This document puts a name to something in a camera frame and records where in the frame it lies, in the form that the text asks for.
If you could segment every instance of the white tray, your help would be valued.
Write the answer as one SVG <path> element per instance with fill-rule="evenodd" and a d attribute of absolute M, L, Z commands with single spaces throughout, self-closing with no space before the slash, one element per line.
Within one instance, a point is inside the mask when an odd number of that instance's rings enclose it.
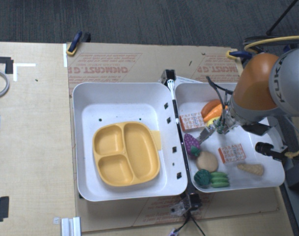
<path fill-rule="evenodd" d="M 173 196 L 185 191 L 188 177 L 171 94 L 166 86 L 160 83 L 82 83 L 74 88 L 73 107 L 78 190 L 83 198 L 96 202 Z M 104 183 L 98 174 L 92 138 L 99 128 L 124 121 L 139 121 L 150 130 L 160 131 L 161 169 L 149 182 L 115 187 Z"/>
<path fill-rule="evenodd" d="M 235 83 L 218 84 L 223 88 L 234 90 Z M 212 99 L 218 98 L 216 91 L 210 87 L 208 83 L 182 83 L 175 89 L 175 97 L 177 100 L 179 115 L 187 113 L 200 112 L 203 106 Z M 268 124 L 268 120 L 264 119 L 263 124 Z M 188 132 L 194 137 L 198 137 L 200 131 Z M 190 177 L 195 187 L 202 192 L 218 192 L 238 189 L 250 189 L 259 187 L 275 187 L 280 186 L 285 179 L 282 163 L 274 160 L 271 156 L 265 156 L 255 151 L 257 142 L 270 143 L 276 147 L 280 147 L 281 140 L 275 128 L 272 128 L 264 136 L 257 136 L 245 132 L 240 126 L 231 130 L 228 134 L 222 135 L 214 133 L 206 141 L 201 144 L 202 150 L 213 153 L 219 162 L 217 171 L 222 171 L 228 174 L 230 186 L 224 188 L 201 188 L 194 181 L 194 175 L 198 171 L 195 159 L 188 157 Z M 234 144 L 242 144 L 246 159 L 237 162 L 223 163 L 218 148 L 222 146 L 230 146 Z M 244 172 L 237 168 L 239 163 L 262 164 L 264 174 L 256 176 L 251 173 Z"/>

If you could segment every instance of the purple toy grape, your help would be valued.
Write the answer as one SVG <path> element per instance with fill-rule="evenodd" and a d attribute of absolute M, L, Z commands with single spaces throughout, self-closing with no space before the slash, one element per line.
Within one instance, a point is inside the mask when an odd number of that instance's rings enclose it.
<path fill-rule="evenodd" d="M 201 152 L 198 140 L 190 134 L 184 135 L 184 145 L 190 156 L 198 156 Z"/>

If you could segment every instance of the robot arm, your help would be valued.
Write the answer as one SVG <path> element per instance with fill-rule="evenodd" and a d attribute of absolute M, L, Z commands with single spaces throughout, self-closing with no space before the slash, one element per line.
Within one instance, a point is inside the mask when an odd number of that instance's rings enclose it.
<path fill-rule="evenodd" d="M 226 134 L 236 126 L 263 135 L 270 128 L 259 123 L 263 118 L 299 116 L 299 48 L 280 57 L 268 53 L 254 56 L 245 66 L 227 106 L 221 118 L 201 132 L 200 143 L 215 131 Z"/>

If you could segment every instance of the orange toy vegetable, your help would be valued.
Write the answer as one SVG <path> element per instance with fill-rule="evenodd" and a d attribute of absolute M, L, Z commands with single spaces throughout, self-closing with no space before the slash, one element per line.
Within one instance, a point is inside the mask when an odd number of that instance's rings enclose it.
<path fill-rule="evenodd" d="M 202 117 L 205 118 L 206 115 L 216 106 L 218 106 L 220 104 L 220 100 L 216 99 L 216 100 L 211 100 L 209 101 L 202 109 L 202 111 L 200 112 Z"/>
<path fill-rule="evenodd" d="M 210 112 L 203 118 L 204 122 L 207 123 L 210 119 L 214 117 L 221 116 L 222 113 L 222 105 L 221 103 L 215 106 Z"/>

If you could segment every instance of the yellow cable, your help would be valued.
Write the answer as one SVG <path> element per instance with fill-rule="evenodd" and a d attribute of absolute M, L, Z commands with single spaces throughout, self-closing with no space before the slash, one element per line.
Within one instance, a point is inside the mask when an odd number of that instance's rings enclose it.
<path fill-rule="evenodd" d="M 285 156 L 290 158 L 290 159 L 294 158 L 297 155 L 299 155 L 299 150 L 297 152 L 286 152 L 285 153 Z"/>
<path fill-rule="evenodd" d="M 244 50 L 246 52 L 253 52 L 257 53 L 257 51 L 250 49 L 253 46 L 261 45 L 261 44 L 266 44 L 266 43 L 272 43 L 272 42 L 278 42 L 278 41 L 283 41 L 283 40 L 299 40 L 299 36 L 287 36 L 287 37 L 275 37 L 275 38 L 269 38 L 269 39 L 264 39 L 264 40 L 259 40 L 253 43 L 250 43 L 244 47 Z"/>

